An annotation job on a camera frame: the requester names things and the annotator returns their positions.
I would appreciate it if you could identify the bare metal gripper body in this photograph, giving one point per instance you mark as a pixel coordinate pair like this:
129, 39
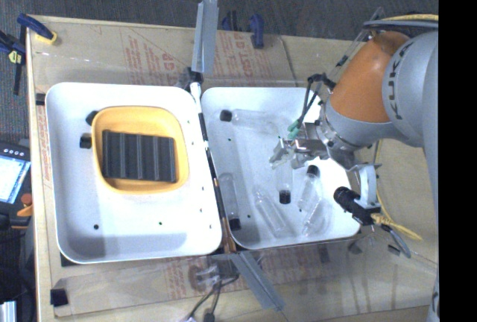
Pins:
316, 143

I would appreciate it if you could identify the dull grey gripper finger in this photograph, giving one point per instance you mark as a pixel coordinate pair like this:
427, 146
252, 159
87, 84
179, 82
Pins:
279, 158
287, 143

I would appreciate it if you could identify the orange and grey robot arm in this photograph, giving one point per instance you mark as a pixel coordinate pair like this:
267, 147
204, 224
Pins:
406, 89

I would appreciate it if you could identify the white plastic tray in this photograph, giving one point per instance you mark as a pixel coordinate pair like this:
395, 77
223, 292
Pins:
253, 156
130, 223

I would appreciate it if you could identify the clear plastic bottle black cap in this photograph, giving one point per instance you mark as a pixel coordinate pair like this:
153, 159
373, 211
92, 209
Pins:
310, 186
253, 120
229, 197
285, 197

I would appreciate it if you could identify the thin black and white rod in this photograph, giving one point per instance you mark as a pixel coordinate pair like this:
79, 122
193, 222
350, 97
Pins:
208, 153

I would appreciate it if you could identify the black ribbed block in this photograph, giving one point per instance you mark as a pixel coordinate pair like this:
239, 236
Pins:
138, 156

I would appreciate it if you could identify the orange plate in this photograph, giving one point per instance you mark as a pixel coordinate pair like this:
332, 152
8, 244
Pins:
138, 119

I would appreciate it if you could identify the brown cardboard board red print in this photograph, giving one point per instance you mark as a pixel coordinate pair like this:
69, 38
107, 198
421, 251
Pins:
112, 48

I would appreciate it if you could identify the black cylinder on white bracket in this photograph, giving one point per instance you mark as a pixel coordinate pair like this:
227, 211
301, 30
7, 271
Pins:
352, 201

